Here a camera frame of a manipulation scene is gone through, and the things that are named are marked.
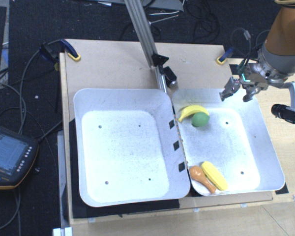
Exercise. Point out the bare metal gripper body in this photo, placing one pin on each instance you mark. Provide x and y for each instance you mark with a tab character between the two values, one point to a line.
256	79

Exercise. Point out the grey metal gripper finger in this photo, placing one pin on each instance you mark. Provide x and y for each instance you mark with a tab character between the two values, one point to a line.
230	88
250	95

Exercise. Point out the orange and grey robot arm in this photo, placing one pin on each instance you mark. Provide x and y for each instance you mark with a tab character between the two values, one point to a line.
284	28

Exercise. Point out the green lime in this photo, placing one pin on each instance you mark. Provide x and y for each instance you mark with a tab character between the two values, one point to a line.
200	120

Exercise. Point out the yellow banana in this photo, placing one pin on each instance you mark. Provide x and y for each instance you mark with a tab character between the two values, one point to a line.
191	109

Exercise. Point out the white plastic tray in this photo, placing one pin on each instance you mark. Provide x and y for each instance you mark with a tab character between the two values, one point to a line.
223	151
123	154

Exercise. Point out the yellow corn cob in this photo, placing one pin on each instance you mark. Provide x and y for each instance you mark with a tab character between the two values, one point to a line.
215	176

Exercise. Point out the orange-brown chicken drumstick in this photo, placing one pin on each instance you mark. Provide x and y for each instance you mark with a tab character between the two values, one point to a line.
199	174

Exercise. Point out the pale wood board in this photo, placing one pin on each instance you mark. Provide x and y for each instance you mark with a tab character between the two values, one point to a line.
113	65

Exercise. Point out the black cylinder on white bracket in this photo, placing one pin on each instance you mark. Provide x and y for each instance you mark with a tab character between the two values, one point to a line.
285	113

